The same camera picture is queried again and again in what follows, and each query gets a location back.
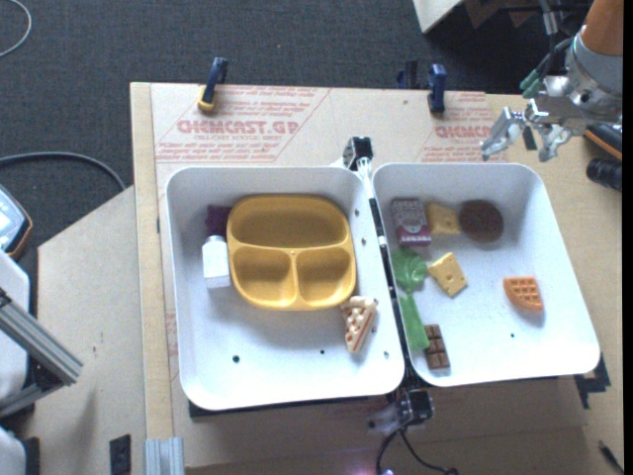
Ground small white bottle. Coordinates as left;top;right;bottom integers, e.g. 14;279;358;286
201;235;232;291

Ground orange waffle piece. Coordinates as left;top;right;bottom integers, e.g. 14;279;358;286
501;275;546;315

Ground black cylinder on white bracket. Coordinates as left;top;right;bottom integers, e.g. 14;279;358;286
586;121;623;193

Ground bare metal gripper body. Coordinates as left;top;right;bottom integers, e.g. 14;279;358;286
522;73;623;136

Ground white plastic tray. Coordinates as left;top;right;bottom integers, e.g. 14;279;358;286
164;165;407;412
371;161;602;389

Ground thin black and white rod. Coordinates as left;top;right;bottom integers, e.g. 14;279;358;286
364;164;412;391

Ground red and white carton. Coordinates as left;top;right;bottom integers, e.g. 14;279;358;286
389;196;433;248

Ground brown chocolate bar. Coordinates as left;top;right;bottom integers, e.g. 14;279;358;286
422;323;452;371

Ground green leafy vegetable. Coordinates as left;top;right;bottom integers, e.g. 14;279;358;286
390;245;431;352

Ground yellow cheese wedge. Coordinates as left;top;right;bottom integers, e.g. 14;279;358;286
426;250;469;299
425;201;463;238

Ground yellow divided plate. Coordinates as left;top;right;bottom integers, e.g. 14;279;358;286
226;193;359;313

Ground cream and red cake slice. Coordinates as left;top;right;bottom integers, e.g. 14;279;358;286
339;295;380;355

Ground brown cardboard board red print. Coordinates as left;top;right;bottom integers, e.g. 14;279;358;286
129;81;623;470

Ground black block with thin wires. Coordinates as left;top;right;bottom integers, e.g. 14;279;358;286
394;388;436;428
344;136;374;170

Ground brown round biscuit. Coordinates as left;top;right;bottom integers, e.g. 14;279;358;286
457;199;505;244

